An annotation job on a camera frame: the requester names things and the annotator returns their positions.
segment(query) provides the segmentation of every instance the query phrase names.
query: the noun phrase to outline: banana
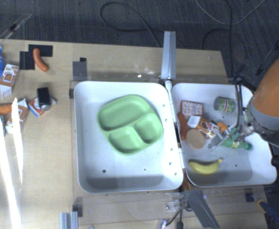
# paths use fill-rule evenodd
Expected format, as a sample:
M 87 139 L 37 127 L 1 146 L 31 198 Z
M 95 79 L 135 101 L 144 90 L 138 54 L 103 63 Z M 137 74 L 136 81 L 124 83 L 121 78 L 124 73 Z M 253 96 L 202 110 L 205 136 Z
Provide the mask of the banana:
M 218 170 L 219 164 L 221 162 L 222 162 L 222 159 L 218 159 L 216 162 L 214 162 L 210 165 L 202 165 L 202 164 L 199 164 L 199 163 L 193 162 L 193 161 L 190 161 L 188 164 L 194 172 L 197 172 L 201 175 L 210 175 L 210 174 L 215 173 Z

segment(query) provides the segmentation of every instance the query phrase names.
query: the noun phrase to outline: table surface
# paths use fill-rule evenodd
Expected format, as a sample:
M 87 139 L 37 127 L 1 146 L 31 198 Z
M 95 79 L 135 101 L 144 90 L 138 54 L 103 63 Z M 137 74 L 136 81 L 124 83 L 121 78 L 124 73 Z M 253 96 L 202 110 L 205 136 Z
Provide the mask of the table surface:
M 17 168 L 17 154 L 13 136 L 6 134 L 5 143 L 11 170 L 11 180 L 14 187 L 22 228 L 59 228 L 60 212 L 71 212 L 75 201 L 75 177 L 73 169 L 72 121 L 69 99 L 70 81 L 73 79 L 73 61 L 80 57 L 87 59 L 88 79 L 103 80 L 144 80 L 158 79 L 161 72 L 162 48 L 129 47 L 113 45 L 94 45 L 63 42 L 37 42 L 22 40 L 7 40 L 3 45 L 5 63 L 19 65 L 20 51 L 28 51 L 29 44 L 53 46 L 53 56 L 43 57 L 49 65 L 49 71 L 44 73 L 36 67 L 35 70 L 20 71 L 13 94 L 1 98 L 0 104 L 12 103 L 16 97 L 26 98 L 27 102 L 36 97 L 36 89 L 48 87 L 57 104 L 40 117 L 28 114 L 25 122 L 23 139 L 23 172 L 22 181 Z M 177 49 L 177 77 L 187 78 L 191 82 L 225 83 L 226 73 L 220 52 Z M 12 228 L 11 203 L 8 202 L 7 183 L 4 181 L 0 166 L 0 228 Z M 266 199 L 261 187 L 252 188 L 255 199 Z M 104 197 L 90 197 L 83 193 L 91 206 L 100 206 Z M 263 213 L 254 202 L 247 203 L 244 189 L 207 189 L 204 190 L 212 212 L 221 228 L 267 228 Z M 157 199 L 160 194 L 150 193 Z M 153 207 L 153 199 L 146 206 Z M 132 203 L 136 213 L 143 213 L 143 205 Z M 104 214 L 94 223 L 95 229 L 103 228 L 156 228 L 159 212 L 164 208 L 153 208 L 148 220 L 122 221 L 121 215 L 126 211 L 111 211 L 107 220 Z M 202 228 L 193 212 L 183 214 L 184 228 Z M 81 222 L 79 228 L 86 229 L 89 222 Z M 168 228 L 175 228 L 172 223 Z

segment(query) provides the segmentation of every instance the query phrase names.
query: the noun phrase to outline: green divided plate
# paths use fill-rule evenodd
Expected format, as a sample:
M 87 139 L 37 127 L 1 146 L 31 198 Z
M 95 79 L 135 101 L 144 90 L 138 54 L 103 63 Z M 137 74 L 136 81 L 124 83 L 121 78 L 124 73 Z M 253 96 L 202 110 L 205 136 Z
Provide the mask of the green divided plate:
M 121 154 L 137 153 L 158 141 L 163 125 L 141 96 L 126 95 L 100 108 L 97 122 L 107 141 Z

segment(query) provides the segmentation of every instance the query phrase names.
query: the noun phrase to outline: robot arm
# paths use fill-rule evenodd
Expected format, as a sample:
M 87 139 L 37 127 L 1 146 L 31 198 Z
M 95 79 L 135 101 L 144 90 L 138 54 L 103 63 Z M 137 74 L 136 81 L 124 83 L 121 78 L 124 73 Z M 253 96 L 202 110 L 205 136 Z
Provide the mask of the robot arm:
M 256 132 L 279 147 L 279 59 L 269 68 L 249 101 L 242 132 L 245 135 Z

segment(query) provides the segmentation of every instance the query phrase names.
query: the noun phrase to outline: sink basin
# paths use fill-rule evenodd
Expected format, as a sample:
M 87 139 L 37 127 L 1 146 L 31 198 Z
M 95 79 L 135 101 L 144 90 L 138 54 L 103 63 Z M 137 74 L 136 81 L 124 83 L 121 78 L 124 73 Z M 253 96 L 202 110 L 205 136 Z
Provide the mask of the sink basin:
M 243 106 L 246 107 L 252 93 L 242 87 Z M 203 104 L 203 116 L 216 123 L 223 122 L 233 127 L 237 120 L 237 109 L 233 113 L 214 110 L 214 100 L 221 96 L 235 99 L 233 85 L 179 83 L 172 89 L 172 99 L 176 113 L 180 111 L 182 100 Z M 271 165 L 271 151 L 267 142 L 258 134 L 252 134 L 246 141 L 253 145 L 251 150 L 218 147 L 213 151 L 207 148 L 207 142 L 202 149 L 196 150 L 182 141 L 182 152 L 189 180 L 199 187 L 234 187 L 271 184 L 276 180 L 277 172 Z M 200 175 L 189 166 L 189 160 L 208 162 L 221 158 L 223 161 L 216 173 Z
M 128 101 L 126 95 L 132 95 Z M 76 86 L 74 97 L 78 180 L 84 191 L 173 190 L 180 186 L 182 166 L 163 86 L 89 81 Z

